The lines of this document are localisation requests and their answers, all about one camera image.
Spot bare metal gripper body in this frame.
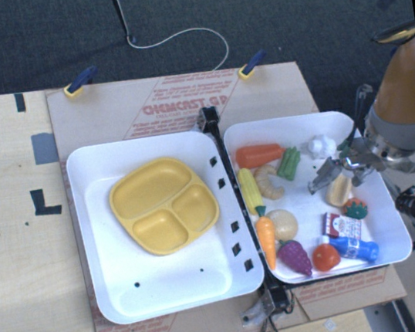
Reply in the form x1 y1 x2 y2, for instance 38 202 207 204
337 124 415 184

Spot pale yellow bread roll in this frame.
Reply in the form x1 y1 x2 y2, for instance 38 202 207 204
322 171 356 210

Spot white garlic bulb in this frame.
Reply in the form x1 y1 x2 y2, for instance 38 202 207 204
305 132 339 163

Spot white plastic tray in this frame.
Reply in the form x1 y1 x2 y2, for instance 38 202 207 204
220 99 415 293
62 121 270 331

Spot orange fruit green leaf top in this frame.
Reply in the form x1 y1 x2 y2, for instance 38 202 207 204
339 195 370 223

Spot green asparagus bundle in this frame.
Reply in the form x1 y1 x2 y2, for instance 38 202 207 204
272 144 305 185

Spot red and white carton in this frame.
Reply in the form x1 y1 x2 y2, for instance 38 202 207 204
319 207 366 247

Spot tan croissant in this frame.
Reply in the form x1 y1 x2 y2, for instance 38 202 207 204
251 161 288 204

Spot pale yellow round onion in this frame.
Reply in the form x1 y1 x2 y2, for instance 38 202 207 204
265 206 302 245

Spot thick orange carrot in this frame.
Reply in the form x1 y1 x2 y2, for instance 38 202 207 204
233 140 290 172

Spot blue bottle white cap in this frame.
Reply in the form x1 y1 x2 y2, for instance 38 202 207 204
316 226 383 271

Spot yellow corn cob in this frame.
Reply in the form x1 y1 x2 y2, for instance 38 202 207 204
235 165 268 219

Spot red tomato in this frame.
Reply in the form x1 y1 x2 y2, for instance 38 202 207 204
309 241 343 275

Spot slim orange carrot green top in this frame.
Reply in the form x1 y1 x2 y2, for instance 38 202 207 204
251 203 282 273

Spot purple grapes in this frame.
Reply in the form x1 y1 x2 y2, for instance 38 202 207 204
274 236 315 282

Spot thin black rod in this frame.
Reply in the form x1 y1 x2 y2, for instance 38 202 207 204
209 117 279 302

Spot yellow divided plate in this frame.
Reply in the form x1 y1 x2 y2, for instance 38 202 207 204
103 148 226 263

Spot brown cardboard board red print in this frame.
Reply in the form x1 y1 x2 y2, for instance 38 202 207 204
44 39 413 332

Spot black block with thin wires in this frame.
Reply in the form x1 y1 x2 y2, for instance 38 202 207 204
194 104 223 135
265 283 296 315

